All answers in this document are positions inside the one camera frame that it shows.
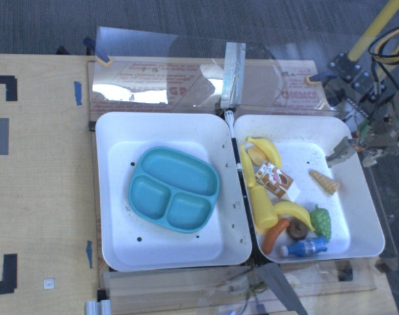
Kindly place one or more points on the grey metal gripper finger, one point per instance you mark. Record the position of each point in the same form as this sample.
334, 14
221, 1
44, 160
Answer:
343, 143
340, 159

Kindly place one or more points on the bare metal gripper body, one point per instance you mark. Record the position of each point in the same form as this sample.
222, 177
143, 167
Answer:
378, 142

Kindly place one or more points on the tan ribbed cone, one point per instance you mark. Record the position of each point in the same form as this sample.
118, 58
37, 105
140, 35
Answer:
324, 181

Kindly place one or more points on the white plastic tray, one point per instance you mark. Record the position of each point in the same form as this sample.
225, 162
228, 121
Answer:
353, 208
120, 208

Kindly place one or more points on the green grapes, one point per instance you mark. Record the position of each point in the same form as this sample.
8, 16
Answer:
321, 223

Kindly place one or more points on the white and brown carton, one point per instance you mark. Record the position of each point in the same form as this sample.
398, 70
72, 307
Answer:
275, 179

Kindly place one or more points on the brown doughnut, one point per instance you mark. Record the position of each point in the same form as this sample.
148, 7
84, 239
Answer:
297, 230

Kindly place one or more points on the tan bread roll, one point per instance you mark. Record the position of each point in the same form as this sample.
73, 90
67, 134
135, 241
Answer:
257, 155

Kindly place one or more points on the yellow squeeze bottle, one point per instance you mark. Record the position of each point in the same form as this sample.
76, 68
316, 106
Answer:
263, 208

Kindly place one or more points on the blue bottle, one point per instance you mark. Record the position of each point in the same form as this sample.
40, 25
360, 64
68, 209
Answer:
306, 247

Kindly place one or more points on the orange sausage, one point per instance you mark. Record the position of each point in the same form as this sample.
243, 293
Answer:
274, 236

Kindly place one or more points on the thin black and white rod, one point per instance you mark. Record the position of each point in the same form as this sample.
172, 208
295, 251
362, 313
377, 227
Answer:
236, 153

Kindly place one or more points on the blue divided plate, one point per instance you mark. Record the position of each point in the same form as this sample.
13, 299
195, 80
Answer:
173, 189

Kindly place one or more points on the brown cardboard board red print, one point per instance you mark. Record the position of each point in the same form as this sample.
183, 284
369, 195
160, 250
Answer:
137, 74

